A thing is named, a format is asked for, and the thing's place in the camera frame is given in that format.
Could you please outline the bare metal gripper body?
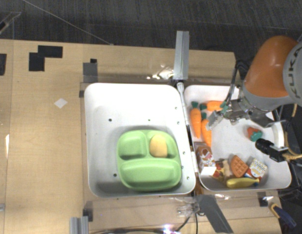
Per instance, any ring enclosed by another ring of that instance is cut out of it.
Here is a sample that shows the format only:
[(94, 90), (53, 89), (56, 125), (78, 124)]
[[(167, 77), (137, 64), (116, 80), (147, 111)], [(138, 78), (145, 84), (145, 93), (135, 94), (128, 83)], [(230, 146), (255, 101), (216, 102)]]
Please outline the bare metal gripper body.
[(240, 119), (248, 119), (263, 128), (268, 128), (273, 125), (273, 120), (266, 115), (267, 113), (268, 111), (262, 111), (252, 106), (246, 98), (238, 98), (230, 102), (224, 118), (232, 123), (238, 122)]

